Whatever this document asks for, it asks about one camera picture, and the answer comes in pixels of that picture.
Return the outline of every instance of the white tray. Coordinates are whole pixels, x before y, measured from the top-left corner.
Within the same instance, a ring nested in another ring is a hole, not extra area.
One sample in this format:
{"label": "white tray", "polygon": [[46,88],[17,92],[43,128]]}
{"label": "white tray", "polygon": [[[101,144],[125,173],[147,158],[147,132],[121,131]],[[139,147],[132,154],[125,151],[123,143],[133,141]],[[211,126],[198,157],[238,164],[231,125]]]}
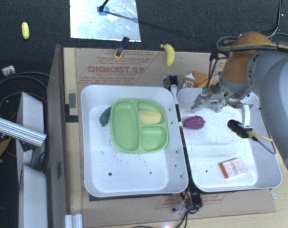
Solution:
{"label": "white tray", "polygon": [[[159,103],[168,123],[168,145],[154,153],[125,153],[112,142],[103,111],[123,98]],[[172,94],[161,87],[90,85],[81,93],[84,182],[96,197],[180,193],[188,185],[183,146]]]}
{"label": "white tray", "polygon": [[[229,106],[219,113],[202,108],[195,113],[190,108],[201,89],[184,88],[178,92],[182,120],[199,115],[205,124],[199,130],[184,128],[184,136],[195,185],[205,192],[274,188],[280,185],[282,175],[275,155],[265,150],[259,143],[242,139],[233,133],[227,122],[231,119],[242,122],[242,112]],[[268,136],[261,118],[257,97],[251,93],[243,103],[254,104],[250,110],[253,131]],[[270,142],[263,141],[272,150]],[[225,178],[219,163],[240,157],[247,172]]]}

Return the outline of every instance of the black fabric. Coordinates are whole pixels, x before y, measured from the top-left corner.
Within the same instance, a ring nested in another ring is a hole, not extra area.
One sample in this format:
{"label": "black fabric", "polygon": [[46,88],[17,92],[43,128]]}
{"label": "black fabric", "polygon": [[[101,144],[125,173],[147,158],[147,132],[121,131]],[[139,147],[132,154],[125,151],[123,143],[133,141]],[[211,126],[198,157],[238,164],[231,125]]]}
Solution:
{"label": "black fabric", "polygon": [[[276,25],[279,0],[136,0],[142,42],[128,49],[160,50],[169,43],[177,51],[211,52],[222,36],[246,31],[271,35]],[[288,33],[288,0],[283,0],[280,31]],[[69,0],[0,0],[0,69],[13,64],[17,72],[49,74],[56,44],[63,47],[117,48],[119,42],[70,38]],[[29,24],[24,41],[20,25]],[[45,83],[47,79],[40,76]],[[16,80],[0,90],[0,100],[16,91],[32,91],[44,97],[31,80]],[[18,98],[2,110],[11,117]],[[15,152],[14,144],[9,147]],[[16,160],[4,154],[0,163],[0,228],[18,226]]]}

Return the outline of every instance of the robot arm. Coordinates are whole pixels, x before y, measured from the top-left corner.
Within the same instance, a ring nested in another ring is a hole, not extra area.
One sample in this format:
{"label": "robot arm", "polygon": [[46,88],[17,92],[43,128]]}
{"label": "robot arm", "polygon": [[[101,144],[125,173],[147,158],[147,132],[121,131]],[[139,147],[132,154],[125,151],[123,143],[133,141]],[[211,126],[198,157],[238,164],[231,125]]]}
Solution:
{"label": "robot arm", "polygon": [[[271,43],[257,32],[243,34],[234,45]],[[247,50],[232,52],[221,74],[219,88],[232,105],[250,92],[260,99],[261,115],[288,168],[288,53]]]}

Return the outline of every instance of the small tin can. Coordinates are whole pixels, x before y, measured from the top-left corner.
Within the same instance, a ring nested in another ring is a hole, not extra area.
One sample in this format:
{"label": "small tin can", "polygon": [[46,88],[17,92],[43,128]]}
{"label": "small tin can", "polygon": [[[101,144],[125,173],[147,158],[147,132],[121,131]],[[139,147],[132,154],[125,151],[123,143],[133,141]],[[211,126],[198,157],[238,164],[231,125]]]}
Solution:
{"label": "small tin can", "polygon": [[5,77],[8,77],[8,76],[13,75],[13,74],[16,73],[15,72],[15,67],[13,65],[3,67],[1,69],[1,72],[2,72],[2,75],[4,75]]}

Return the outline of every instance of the green divided plate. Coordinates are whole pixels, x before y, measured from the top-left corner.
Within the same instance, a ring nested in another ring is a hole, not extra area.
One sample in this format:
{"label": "green divided plate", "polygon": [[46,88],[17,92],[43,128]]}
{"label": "green divided plate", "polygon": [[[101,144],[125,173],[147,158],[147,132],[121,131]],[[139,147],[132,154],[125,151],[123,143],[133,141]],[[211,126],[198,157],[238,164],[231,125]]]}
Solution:
{"label": "green divided plate", "polygon": [[[157,124],[144,124],[140,110],[161,113]],[[163,108],[156,102],[142,99],[121,99],[114,103],[110,115],[111,135],[115,146],[130,153],[160,151],[168,144],[168,125]]]}

